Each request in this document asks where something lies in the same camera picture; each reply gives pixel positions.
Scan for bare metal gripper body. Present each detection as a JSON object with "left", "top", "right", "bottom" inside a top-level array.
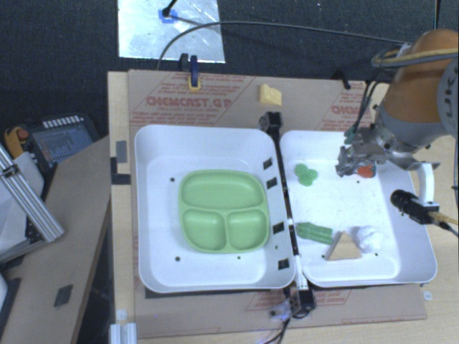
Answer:
[{"left": 344, "top": 127, "right": 421, "bottom": 169}]

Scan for white plastic tray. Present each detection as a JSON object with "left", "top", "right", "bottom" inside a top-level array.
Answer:
[
  {"left": 133, "top": 124, "right": 298, "bottom": 295},
  {"left": 278, "top": 130, "right": 439, "bottom": 289}
]

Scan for green grapes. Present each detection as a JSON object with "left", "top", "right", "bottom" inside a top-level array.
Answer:
[{"left": 294, "top": 163, "right": 319, "bottom": 187}]

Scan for thin black and white rod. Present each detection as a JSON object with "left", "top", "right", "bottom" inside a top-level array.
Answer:
[{"left": 273, "top": 129, "right": 306, "bottom": 290}]

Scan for white crumpled ball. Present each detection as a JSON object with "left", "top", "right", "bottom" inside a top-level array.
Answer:
[{"left": 352, "top": 224, "right": 384, "bottom": 254}]

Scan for green ridged pickle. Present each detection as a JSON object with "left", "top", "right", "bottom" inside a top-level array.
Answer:
[{"left": 295, "top": 221, "right": 334, "bottom": 245}]

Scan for tan triangular sandwich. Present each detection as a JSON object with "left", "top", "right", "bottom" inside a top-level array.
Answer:
[{"left": 323, "top": 229, "right": 364, "bottom": 262}]

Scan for yellow cheese wedge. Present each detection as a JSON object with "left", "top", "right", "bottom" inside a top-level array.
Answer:
[{"left": 259, "top": 82, "right": 283, "bottom": 107}]

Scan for green divided plate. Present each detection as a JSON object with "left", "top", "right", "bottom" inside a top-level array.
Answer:
[{"left": 177, "top": 168, "right": 271, "bottom": 254}]

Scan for brown cardboard board red print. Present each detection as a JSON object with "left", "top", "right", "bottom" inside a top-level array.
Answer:
[{"left": 127, "top": 69, "right": 428, "bottom": 339}]

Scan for black cylinder on white bracket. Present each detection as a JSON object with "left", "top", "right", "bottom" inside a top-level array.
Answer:
[{"left": 390, "top": 161, "right": 441, "bottom": 226}]

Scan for black block with thin wires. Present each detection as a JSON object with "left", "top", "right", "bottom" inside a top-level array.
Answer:
[
  {"left": 285, "top": 287, "right": 317, "bottom": 319},
  {"left": 258, "top": 110, "right": 283, "bottom": 134}
]

